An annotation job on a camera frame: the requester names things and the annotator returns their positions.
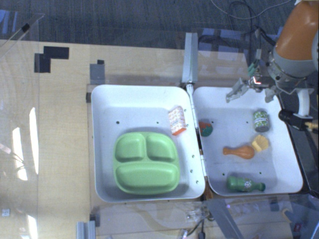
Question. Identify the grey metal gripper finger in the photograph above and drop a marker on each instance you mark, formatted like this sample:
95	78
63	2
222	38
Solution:
237	89
270	95

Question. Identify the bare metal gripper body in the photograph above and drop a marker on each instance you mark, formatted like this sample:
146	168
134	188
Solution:
263	81

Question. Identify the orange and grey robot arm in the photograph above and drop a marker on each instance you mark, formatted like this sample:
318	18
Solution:
296	31

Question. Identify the green can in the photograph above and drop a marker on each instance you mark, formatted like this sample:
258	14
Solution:
261	121

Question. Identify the white plastic tray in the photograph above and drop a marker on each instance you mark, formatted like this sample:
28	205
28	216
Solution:
139	108
231	123

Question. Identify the yellow ridged toy food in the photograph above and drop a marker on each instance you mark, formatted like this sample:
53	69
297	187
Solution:
260	143

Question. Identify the red and green round toy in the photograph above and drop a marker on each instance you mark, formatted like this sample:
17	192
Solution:
206	129

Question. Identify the orange toy chicken drumstick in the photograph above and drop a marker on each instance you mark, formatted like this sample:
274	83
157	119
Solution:
243	152

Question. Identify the orange and white carton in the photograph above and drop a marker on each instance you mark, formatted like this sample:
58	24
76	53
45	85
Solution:
177	121

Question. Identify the green bottle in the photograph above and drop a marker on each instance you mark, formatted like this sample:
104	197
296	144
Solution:
240	184

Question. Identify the green divided plate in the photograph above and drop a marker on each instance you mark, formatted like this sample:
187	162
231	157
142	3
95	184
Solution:
145	167

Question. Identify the black cylinder on white bracket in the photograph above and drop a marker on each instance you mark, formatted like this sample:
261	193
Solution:
294	119

